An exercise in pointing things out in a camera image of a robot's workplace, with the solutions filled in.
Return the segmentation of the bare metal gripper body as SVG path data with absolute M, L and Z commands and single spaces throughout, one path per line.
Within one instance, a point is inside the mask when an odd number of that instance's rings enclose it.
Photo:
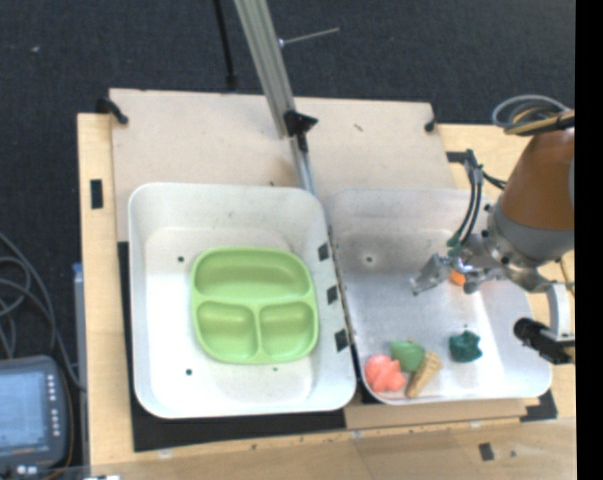
M 538 270 L 540 262 L 520 252 L 497 228 L 472 234 L 459 252 L 459 272 L 472 267 L 499 267 L 507 280 L 529 293 L 543 293 L 553 283 Z

